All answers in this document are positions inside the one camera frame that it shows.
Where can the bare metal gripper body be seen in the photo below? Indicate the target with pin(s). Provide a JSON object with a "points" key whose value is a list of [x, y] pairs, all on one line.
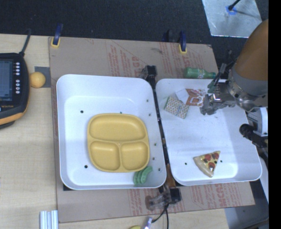
{"points": [[226, 99]]}

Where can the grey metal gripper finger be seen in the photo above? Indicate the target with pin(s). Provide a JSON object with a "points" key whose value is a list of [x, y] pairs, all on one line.
{"points": [[210, 98], [206, 109]]}

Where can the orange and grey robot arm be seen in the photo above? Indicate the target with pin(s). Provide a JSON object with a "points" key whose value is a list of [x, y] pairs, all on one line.
{"points": [[254, 56]]}

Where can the white and orange packet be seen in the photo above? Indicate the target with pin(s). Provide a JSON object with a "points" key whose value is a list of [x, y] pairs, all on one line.
{"points": [[190, 96]]}

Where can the white plastic tray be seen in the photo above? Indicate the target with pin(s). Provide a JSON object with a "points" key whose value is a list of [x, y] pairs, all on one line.
{"points": [[202, 132], [107, 94]]}

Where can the orange patterned small carton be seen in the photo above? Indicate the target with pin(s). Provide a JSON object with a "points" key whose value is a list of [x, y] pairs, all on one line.
{"points": [[177, 107]]}

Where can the green plastic bottle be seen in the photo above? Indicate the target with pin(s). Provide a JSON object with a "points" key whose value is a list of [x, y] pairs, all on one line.
{"points": [[196, 73]]}

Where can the thin black and white rod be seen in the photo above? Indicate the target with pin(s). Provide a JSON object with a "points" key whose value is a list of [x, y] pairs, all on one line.
{"points": [[159, 121]]}

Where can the toy pizza slice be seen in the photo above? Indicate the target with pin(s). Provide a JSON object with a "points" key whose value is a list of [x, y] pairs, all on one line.
{"points": [[208, 162]]}

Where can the green pea pods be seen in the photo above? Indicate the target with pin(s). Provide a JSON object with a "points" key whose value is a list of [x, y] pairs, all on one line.
{"points": [[142, 175]]}

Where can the yellow divided plate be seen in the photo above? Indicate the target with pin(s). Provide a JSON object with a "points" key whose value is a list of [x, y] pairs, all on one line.
{"points": [[117, 142]]}

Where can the brown cardboard board red print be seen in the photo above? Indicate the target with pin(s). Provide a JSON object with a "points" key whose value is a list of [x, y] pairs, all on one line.
{"points": [[95, 56]]}

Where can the yellow ball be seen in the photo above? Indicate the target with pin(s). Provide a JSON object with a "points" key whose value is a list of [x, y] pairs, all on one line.
{"points": [[37, 80]]}

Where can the black cylinder on white bracket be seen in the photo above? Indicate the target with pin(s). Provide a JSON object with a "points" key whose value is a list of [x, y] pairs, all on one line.
{"points": [[256, 128]]}

